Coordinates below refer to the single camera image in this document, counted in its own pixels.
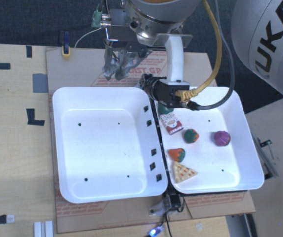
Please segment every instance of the toy pizza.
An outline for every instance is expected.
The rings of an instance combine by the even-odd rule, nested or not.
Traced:
[[[197,175],[197,172],[175,161],[173,163],[173,174],[175,182],[180,183]]]

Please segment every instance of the yellow cable sleeve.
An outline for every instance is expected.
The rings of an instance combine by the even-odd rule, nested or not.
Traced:
[[[215,62],[215,66],[214,69],[212,71],[212,73],[210,74],[209,78],[199,87],[192,89],[192,90],[178,90],[177,92],[175,92],[175,95],[181,98],[181,102],[186,102],[188,100],[190,100],[190,98],[192,97],[196,97],[198,95],[198,93],[200,93],[201,91],[203,91],[207,86],[209,86],[211,84],[211,82],[216,78],[219,68],[220,68],[220,63],[221,63],[221,56],[222,56],[222,41],[221,41],[221,35],[220,35],[220,31],[218,28],[218,24],[217,21],[214,17],[214,14],[212,13],[210,6],[207,2],[207,0],[203,0],[203,5],[209,15],[209,18],[211,20],[211,23],[214,27],[214,31],[216,34],[216,41],[217,41],[217,55],[216,55],[216,62]]]

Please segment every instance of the dark floor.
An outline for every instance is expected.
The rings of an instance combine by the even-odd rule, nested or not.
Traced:
[[[119,8],[121,0],[108,0],[110,8]],[[212,9],[213,0],[207,0]],[[235,91],[246,113],[283,98],[265,81],[246,68],[235,54],[231,43],[231,15],[236,0],[218,0],[223,34],[231,48],[236,73]],[[70,45],[92,30],[91,17],[99,0],[0,0],[0,43],[57,46],[60,31],[69,31]],[[186,52],[206,52],[213,66],[216,56],[214,32],[202,4],[187,20],[184,33],[193,39]],[[103,31],[83,39],[78,47],[104,48]],[[228,58],[224,52],[219,86],[229,86]]]

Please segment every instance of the table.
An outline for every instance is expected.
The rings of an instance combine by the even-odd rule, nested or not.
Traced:
[[[46,47],[0,44],[0,215],[15,222],[0,225],[0,236],[32,236],[33,223],[53,221],[55,236],[145,236],[155,225],[57,234],[48,93],[33,88],[33,75],[46,75]],[[34,109],[28,120],[27,109]],[[43,125],[28,125],[31,121]],[[170,222],[174,237],[228,237],[224,216]],[[168,236],[167,229],[162,236]]]

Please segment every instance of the cardboard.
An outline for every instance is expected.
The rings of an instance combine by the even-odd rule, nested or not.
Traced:
[[[116,81],[114,78],[107,81],[103,77],[104,50],[102,49],[71,49],[70,57],[65,58],[61,55],[61,48],[48,48],[46,58],[58,233],[160,222],[159,216],[149,215],[148,208],[158,204],[162,199],[161,196],[85,204],[71,204],[64,200],[59,191],[52,95],[61,87],[134,87],[139,84],[143,73],[166,76],[165,52],[153,52],[137,68],[131,70],[128,78],[121,81]],[[207,54],[184,54],[184,80],[191,86],[201,85],[211,72]],[[216,86],[216,82],[213,81],[210,86]],[[255,211],[249,191],[196,195],[184,199],[187,206],[181,213],[171,213],[169,215],[171,221]]]

